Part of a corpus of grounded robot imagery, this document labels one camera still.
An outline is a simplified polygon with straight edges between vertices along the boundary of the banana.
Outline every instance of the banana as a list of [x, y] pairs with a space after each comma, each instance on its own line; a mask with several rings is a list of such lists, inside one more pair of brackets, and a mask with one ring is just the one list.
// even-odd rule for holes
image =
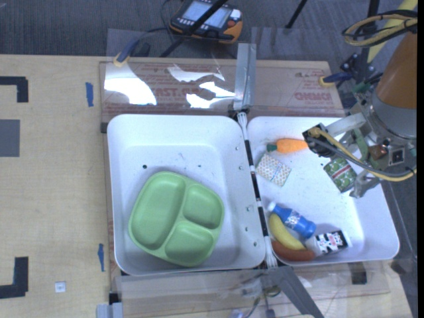
[[291, 250], [306, 249], [300, 240], [293, 237], [293, 235], [286, 229], [280, 217], [275, 213], [271, 213], [270, 215], [270, 230], [274, 238], [286, 248]]

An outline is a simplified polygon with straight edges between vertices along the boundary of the bottle cap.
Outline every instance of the bottle cap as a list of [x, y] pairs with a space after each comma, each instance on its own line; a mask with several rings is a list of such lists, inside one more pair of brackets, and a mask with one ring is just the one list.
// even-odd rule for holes
[[274, 210], [274, 208], [275, 208], [275, 206], [277, 205], [277, 203], [275, 202], [275, 201], [271, 201], [269, 204], [268, 204], [268, 207], [266, 208], [269, 212], [272, 212], [273, 210]]
[[266, 145], [266, 150], [268, 152], [275, 151], [276, 149], [277, 149], [277, 145], [274, 145], [274, 144], [268, 144], [268, 145]]

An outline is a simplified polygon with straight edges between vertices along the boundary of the wooden tabletop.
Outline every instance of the wooden tabletop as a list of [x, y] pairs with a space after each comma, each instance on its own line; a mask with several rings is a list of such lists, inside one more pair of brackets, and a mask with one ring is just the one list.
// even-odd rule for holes
[[[13, 284], [15, 258], [28, 257], [28, 291], [0, 299], [0, 317], [95, 317], [97, 305], [109, 300], [105, 135], [100, 131], [99, 63], [104, 60], [0, 56], [0, 76], [25, 77], [29, 92], [28, 102], [17, 103], [16, 87], [0, 85], [0, 120], [20, 124], [19, 156], [0, 156], [0, 286]], [[91, 86], [92, 104], [87, 100]], [[309, 290], [326, 317], [411, 317], [398, 275], [389, 262], [381, 265], [379, 275], [386, 281], [372, 295], [335, 295], [335, 287], [326, 297], [315, 284]], [[284, 301], [275, 308], [278, 317], [299, 315]]]

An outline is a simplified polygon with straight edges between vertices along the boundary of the green divided tray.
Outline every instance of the green divided tray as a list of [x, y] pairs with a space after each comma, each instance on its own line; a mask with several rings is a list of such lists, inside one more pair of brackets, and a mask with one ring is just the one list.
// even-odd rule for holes
[[132, 241], [144, 251], [185, 267], [212, 253], [224, 218], [221, 198], [173, 172], [158, 172], [141, 189], [129, 219]]

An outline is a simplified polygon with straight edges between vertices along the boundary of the brown sausage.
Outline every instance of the brown sausage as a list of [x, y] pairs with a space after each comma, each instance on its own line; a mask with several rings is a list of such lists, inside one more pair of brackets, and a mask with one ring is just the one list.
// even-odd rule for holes
[[291, 262], [308, 262], [315, 258], [312, 250], [292, 250], [276, 240], [272, 241], [272, 248], [279, 257]]

